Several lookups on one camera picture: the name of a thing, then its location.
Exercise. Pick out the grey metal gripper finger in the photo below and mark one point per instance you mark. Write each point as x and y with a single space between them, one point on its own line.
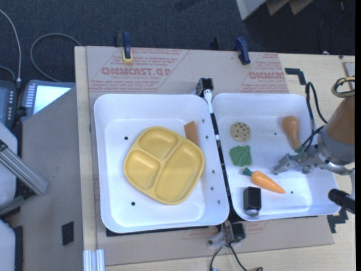
279 168
287 158

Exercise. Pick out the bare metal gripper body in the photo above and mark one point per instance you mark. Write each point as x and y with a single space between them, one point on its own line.
311 156

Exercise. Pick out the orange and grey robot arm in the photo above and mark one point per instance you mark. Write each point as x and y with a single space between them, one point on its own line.
341 123

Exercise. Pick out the orange toy carrot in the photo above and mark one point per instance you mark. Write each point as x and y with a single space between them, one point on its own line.
265 181

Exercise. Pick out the tan toy chicken drumstick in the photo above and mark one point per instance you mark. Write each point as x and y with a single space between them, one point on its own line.
292 127

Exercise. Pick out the white plastic tray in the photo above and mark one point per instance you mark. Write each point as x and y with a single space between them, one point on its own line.
304 196
118 216

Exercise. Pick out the green toy lettuce leaf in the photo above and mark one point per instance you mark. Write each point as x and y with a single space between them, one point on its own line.
240 156

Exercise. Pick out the tan chocolate chip biscuit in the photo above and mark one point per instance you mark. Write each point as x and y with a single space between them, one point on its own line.
240 131

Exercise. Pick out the thin black and white rod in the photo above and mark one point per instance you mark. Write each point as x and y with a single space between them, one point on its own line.
217 135

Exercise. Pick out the orange toy bread slice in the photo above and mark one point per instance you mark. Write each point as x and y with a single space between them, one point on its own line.
191 131

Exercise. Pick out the yellow divided plate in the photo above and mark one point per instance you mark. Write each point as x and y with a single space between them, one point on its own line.
163 165

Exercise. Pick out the brown cardboard board, red print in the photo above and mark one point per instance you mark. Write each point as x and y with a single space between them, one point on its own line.
175 69

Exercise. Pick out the black cylinder on white bracket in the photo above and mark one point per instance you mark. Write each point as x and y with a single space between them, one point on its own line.
342 199

